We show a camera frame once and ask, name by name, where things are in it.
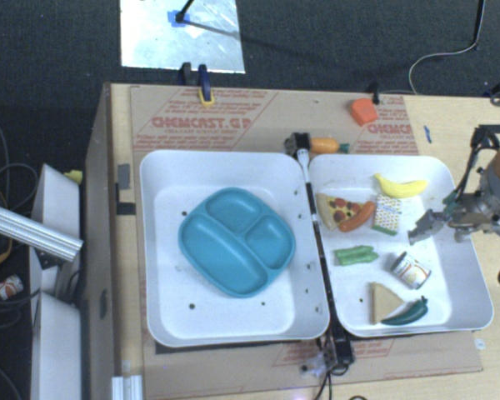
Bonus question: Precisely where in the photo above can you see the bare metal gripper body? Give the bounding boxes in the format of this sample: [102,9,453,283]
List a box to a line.
[441,192,500,243]

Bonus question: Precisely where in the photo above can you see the white and yellow carton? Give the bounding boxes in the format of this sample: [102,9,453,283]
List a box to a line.
[371,193,403,237]

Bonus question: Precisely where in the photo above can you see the yellow banana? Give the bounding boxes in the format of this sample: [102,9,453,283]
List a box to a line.
[372,172,430,200]

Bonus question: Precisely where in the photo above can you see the red sausage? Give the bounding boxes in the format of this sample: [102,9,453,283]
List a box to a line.
[337,200,378,234]

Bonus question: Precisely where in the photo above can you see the white plastic tray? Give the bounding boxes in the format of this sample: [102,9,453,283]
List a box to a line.
[307,152,495,338]
[138,148,332,348]

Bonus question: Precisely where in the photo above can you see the green bean pods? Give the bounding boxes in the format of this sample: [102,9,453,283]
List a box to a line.
[332,244,380,268]

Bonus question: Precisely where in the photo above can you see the tan bread slice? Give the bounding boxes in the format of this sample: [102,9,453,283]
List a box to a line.
[367,281,407,326]

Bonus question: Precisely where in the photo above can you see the dark green pepper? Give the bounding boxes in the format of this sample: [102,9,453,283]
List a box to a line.
[379,296,430,327]

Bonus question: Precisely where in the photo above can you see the pizza slice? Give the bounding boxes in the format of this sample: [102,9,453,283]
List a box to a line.
[314,192,366,232]

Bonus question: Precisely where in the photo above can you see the thin black and white rod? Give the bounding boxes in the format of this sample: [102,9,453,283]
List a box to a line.
[297,148,345,343]

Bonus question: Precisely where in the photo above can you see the orange carton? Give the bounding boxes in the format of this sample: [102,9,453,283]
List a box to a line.
[350,97,380,128]

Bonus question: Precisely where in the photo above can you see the orange carrot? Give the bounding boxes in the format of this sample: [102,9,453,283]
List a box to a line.
[309,137,352,155]

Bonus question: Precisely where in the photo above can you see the blue divided plate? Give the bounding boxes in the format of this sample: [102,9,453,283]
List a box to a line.
[177,187,298,300]

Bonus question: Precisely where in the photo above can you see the brown cardboard board red print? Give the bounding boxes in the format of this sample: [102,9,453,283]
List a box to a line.
[129,86,484,392]

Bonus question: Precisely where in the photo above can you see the small orange and white can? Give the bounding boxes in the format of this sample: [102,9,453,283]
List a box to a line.
[0,274,25,302]

